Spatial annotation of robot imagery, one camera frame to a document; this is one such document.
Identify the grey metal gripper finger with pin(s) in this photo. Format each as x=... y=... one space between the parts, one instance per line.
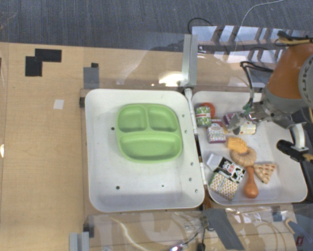
x=234 y=121
x=242 y=125

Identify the black cylinder on white bracket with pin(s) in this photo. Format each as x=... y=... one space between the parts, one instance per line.
x=290 y=148

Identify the purple carton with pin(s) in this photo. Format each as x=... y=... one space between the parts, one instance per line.
x=227 y=118

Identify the beige pie slice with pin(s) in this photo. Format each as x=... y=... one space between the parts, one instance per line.
x=265 y=172

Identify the small white box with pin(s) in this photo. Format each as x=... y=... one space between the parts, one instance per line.
x=213 y=160

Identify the pink patterned carton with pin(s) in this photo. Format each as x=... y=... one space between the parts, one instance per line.
x=216 y=133

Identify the white plastic tray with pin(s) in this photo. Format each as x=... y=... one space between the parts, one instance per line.
x=282 y=182
x=106 y=171

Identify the yellow patterned carton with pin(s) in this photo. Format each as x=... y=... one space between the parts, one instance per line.
x=223 y=187

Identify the beige doughnut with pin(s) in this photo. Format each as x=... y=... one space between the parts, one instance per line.
x=237 y=158

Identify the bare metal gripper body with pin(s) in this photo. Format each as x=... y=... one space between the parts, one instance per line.
x=263 y=114

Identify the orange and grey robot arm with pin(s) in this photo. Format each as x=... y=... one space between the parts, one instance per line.
x=287 y=72

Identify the yellow corn cob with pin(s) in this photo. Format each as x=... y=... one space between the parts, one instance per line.
x=237 y=144

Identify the green and white can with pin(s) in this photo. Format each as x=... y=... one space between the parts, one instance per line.
x=203 y=116

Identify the white and orange cup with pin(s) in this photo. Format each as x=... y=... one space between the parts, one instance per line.
x=249 y=128

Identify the green divided plate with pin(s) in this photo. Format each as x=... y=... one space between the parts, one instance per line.
x=148 y=145

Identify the black and white cow carton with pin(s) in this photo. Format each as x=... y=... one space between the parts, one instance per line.
x=233 y=171

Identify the red can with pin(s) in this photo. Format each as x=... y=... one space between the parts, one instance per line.
x=208 y=106

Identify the thin black and white rod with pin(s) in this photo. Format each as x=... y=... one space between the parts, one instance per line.
x=192 y=111

